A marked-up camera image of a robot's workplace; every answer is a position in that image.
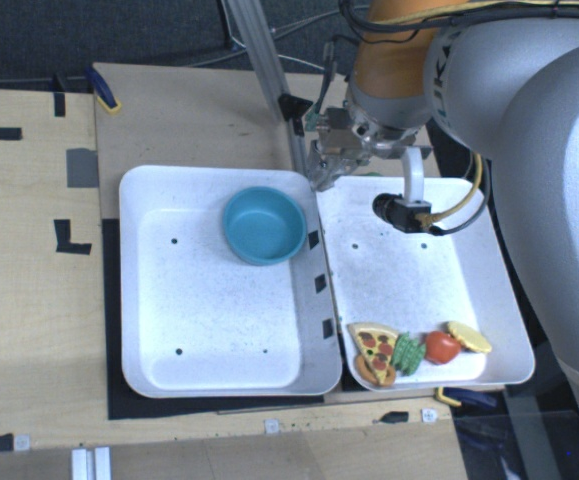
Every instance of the teal plastic bowl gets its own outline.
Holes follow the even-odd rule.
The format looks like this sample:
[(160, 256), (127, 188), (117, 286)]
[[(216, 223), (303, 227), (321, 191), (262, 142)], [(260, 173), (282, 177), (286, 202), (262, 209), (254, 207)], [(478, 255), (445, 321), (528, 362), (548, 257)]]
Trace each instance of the teal plastic bowl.
[(307, 236), (300, 206), (285, 193), (269, 187), (238, 192), (225, 206), (222, 223), (233, 252), (252, 265), (288, 260), (300, 250)]

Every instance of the toy tomato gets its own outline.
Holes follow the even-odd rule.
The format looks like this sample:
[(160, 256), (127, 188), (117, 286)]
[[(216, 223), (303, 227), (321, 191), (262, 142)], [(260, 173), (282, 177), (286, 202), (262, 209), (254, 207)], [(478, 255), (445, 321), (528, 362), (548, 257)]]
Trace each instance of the toy tomato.
[(456, 339), (440, 331), (427, 334), (425, 344), (427, 345), (425, 359), (435, 364), (448, 363), (462, 350), (462, 346)]

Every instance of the table surface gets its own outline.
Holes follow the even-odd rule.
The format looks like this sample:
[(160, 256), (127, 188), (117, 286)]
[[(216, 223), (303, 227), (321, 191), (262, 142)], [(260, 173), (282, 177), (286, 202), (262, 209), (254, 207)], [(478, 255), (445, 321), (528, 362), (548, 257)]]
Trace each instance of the table surface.
[[(432, 425), (420, 423), (423, 408), (436, 410), (438, 423), (450, 423), (449, 408), (428, 392), (391, 399), (379, 393), (337, 389), (317, 406), (107, 419), (101, 217), (117, 216), (118, 176), (141, 163), (278, 169), (288, 169), (290, 164), (282, 142), (286, 130), (265, 117), (268, 110), (251, 72), (180, 68), (172, 78), (171, 68), (102, 65), (99, 69), (113, 81), (110, 85), (118, 89), (121, 101), (122, 74), (128, 72), (147, 85), (154, 77), (169, 78), (168, 87), (176, 99), (172, 102), (168, 94), (163, 101), (145, 105), (127, 94), (121, 114), (111, 117), (101, 113), (91, 95), (66, 94), (66, 115), (56, 117), (52, 93), (0, 90), (0, 127), (20, 127), (24, 136), (21, 141), (0, 141), (0, 434), (28, 434), (34, 450), (120, 446), (260, 436), (264, 420), (273, 418), (281, 433), (315, 431), (320, 435), (365, 428), (375, 432), (380, 427), (385, 435), (400, 435), (402, 428), (393, 430), (397, 425), (385, 430), (384, 425), (374, 424), (383, 414), (400, 410), (410, 414), (410, 425), (405, 427), (411, 428), (412, 436), (428, 432), (431, 438), (433, 434), (436, 449), (438, 440), (444, 443), (441, 453), (452, 465), (452, 478), (464, 478), (453, 425), (438, 424), (432, 431)], [(288, 75), (288, 79), (292, 93), (305, 98), (317, 95), (319, 77)], [(342, 81), (334, 81), (331, 101), (341, 101), (343, 94)], [(167, 105), (176, 112), (168, 114)], [(138, 108), (142, 128), (122, 117)], [(131, 154), (126, 154), (126, 147), (119, 150), (108, 138), (110, 126), (125, 126), (130, 148), (142, 149)], [(172, 156), (175, 148), (156, 154), (149, 151), (149, 141), (141, 146), (139, 138), (145, 137), (145, 130), (153, 135), (172, 129), (175, 134), (170, 136), (184, 143), (178, 156)], [(426, 133), (420, 134), (419, 142), (428, 143)], [(67, 186), (66, 151), (76, 148), (98, 151), (100, 190)], [(425, 163), (428, 175), (438, 175), (433, 156)], [(371, 168), (384, 174), (401, 173), (399, 162)], [(70, 219), (71, 240), (91, 243), (91, 253), (57, 254), (55, 219)], [(326, 442), (341, 439), (344, 443), (349, 435), (334, 432)], [(317, 437), (308, 439), (318, 441)], [(401, 455), (420, 448), (416, 443), (405, 439)], [(377, 471), (381, 464), (374, 461)]]

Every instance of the black mat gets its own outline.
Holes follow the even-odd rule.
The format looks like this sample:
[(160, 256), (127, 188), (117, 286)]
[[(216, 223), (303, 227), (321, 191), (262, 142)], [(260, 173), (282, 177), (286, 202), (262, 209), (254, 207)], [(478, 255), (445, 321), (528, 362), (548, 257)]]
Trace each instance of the black mat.
[(136, 393), (122, 373), (120, 321), (120, 222), (102, 221), (107, 337), (107, 399), (110, 420), (159, 418), (197, 412), (317, 404), (321, 396), (147, 398)]

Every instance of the white tray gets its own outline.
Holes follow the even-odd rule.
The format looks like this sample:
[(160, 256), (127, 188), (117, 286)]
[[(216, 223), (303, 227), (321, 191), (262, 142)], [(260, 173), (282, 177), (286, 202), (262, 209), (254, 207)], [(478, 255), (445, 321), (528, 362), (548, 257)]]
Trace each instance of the white tray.
[[(471, 184), (460, 179), (428, 178), (425, 200), (432, 211), (460, 201)], [(534, 355), (488, 212), (468, 228), (445, 237), (405, 234), (380, 220), (372, 202), (380, 193), (402, 194), (402, 178), (349, 176), (318, 193), (327, 258), (345, 353), (358, 375), (356, 347), (347, 324), (374, 321), (423, 338), (443, 330), (449, 320), (471, 325), (489, 339), (488, 354), (463, 352), (436, 366), (423, 361), (411, 376), (399, 376), (381, 391), (438, 386), (515, 384), (527, 380)], [(480, 204), (480, 192), (445, 228), (462, 223)]]
[[(239, 190), (282, 190), (309, 239), (257, 267), (229, 248)], [(142, 166), (120, 185), (122, 368), (149, 397), (318, 395), (342, 373), (316, 197), (294, 172)]]

